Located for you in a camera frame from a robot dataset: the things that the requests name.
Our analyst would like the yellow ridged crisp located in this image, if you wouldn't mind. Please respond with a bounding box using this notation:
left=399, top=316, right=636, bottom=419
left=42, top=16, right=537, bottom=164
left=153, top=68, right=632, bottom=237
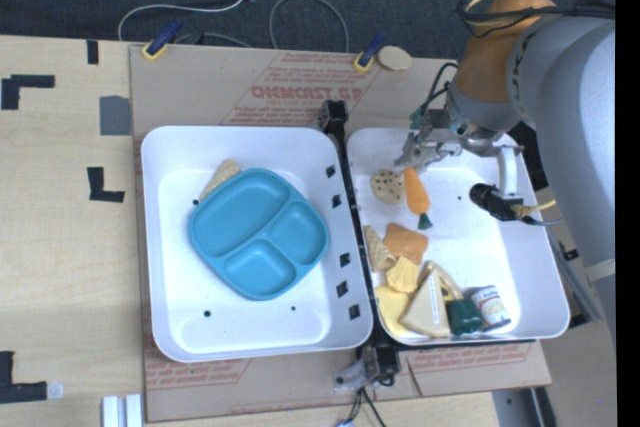
left=385, top=254, right=421, bottom=294

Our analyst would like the blue divided plate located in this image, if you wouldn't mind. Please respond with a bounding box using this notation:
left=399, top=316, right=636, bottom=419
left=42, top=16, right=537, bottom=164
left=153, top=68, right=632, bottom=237
left=187, top=167, right=332, bottom=302

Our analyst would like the chocolate chip biscuit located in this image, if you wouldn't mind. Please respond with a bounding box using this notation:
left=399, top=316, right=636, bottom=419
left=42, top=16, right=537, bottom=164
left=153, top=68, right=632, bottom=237
left=369, top=168, right=405, bottom=206

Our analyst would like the small white labelled can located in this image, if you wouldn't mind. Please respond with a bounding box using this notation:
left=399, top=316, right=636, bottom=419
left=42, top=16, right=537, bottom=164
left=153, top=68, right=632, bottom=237
left=470, top=284, right=513, bottom=331

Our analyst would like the thin black rod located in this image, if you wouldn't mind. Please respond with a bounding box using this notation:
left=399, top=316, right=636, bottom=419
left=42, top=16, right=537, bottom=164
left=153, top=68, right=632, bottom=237
left=331, top=119, right=385, bottom=356

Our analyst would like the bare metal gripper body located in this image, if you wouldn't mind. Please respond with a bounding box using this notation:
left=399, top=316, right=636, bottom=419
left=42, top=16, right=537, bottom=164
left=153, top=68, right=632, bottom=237
left=412, top=107, right=502, bottom=157

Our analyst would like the pale yellow cheese wedge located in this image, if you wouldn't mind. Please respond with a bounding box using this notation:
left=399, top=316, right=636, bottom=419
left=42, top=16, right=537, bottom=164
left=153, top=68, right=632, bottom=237
left=397, top=271, right=453, bottom=339

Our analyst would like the orange carrot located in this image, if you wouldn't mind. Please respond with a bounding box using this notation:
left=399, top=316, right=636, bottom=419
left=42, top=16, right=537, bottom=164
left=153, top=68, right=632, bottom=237
left=402, top=167, right=434, bottom=231

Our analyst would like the tan waffle cone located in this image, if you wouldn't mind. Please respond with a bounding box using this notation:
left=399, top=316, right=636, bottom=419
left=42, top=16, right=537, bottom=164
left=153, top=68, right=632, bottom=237
left=362, top=224, right=398, bottom=273

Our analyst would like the brown cardboard board, red print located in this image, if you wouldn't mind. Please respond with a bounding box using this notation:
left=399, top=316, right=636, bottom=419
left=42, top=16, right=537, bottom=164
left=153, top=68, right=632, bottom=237
left=128, top=43, right=554, bottom=424

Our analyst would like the orange bread slice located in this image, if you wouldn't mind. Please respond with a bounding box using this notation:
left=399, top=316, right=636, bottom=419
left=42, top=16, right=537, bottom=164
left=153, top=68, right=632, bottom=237
left=382, top=222, right=430, bottom=266

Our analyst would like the black block with wires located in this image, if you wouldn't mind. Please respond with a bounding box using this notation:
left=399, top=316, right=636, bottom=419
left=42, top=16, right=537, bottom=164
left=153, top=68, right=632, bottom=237
left=318, top=99, right=350, bottom=134
left=356, top=341, right=402, bottom=387

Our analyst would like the round tan biscuit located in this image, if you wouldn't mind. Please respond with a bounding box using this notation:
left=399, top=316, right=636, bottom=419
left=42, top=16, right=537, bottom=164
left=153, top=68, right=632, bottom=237
left=376, top=45, right=414, bottom=72

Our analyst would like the black cylinder on white bracket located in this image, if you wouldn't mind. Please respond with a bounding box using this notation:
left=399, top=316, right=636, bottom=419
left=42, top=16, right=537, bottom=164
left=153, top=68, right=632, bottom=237
left=468, top=145, right=526, bottom=222

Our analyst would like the dark green pepper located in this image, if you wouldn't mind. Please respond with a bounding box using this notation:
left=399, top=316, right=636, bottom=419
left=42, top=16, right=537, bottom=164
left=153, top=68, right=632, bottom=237
left=445, top=296, right=486, bottom=337

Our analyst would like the white plastic tray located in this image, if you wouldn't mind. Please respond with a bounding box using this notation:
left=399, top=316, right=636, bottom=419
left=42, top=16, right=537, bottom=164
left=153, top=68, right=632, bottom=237
left=345, top=127, right=572, bottom=347
left=140, top=124, right=375, bottom=363

